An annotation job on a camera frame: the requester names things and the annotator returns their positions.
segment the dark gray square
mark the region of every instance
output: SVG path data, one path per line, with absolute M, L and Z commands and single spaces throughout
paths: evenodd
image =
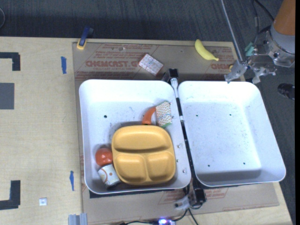
M 0 109 L 15 108 L 15 84 L 0 82 Z

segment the yellow plate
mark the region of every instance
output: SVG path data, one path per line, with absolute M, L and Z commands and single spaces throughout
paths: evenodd
M 122 127 L 112 137 L 112 157 L 119 178 L 131 185 L 167 182 L 175 174 L 175 155 L 169 134 L 161 127 Z

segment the white tray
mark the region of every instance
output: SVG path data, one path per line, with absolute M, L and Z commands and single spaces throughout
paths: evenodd
M 262 97 L 248 82 L 183 82 L 179 96 L 194 168 L 208 187 L 280 181 L 285 166 Z M 191 180 L 173 88 L 163 81 L 87 80 L 79 88 L 84 177 L 90 191 L 104 195 L 179 189 Z M 171 102 L 172 124 L 166 127 L 176 157 L 172 180 L 155 186 L 121 184 L 106 189 L 94 156 L 111 145 L 114 132 L 140 125 L 144 113 Z
M 82 119 L 84 178 L 96 194 L 184 188 L 191 180 L 187 151 L 172 87 L 162 81 L 87 80 L 79 88 Z M 137 187 L 121 184 L 106 189 L 97 170 L 95 153 L 102 145 L 111 146 L 114 132 L 124 126 L 141 125 L 145 112 L 164 101 L 171 103 L 169 133 L 176 157 L 176 172 L 169 182 Z
M 195 173 L 208 187 L 285 177 L 263 99 L 249 82 L 183 82 L 179 97 Z

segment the banana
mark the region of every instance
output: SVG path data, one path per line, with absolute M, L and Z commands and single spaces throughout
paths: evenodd
M 210 51 L 206 50 L 206 48 L 203 46 L 202 42 L 199 39 L 195 41 L 195 49 L 204 59 L 219 61 L 219 58 L 216 58 Z

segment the small can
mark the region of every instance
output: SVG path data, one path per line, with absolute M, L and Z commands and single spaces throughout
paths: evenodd
M 120 179 L 112 164 L 107 164 L 101 167 L 101 169 L 98 171 L 98 174 L 107 188 L 112 187 L 120 182 Z

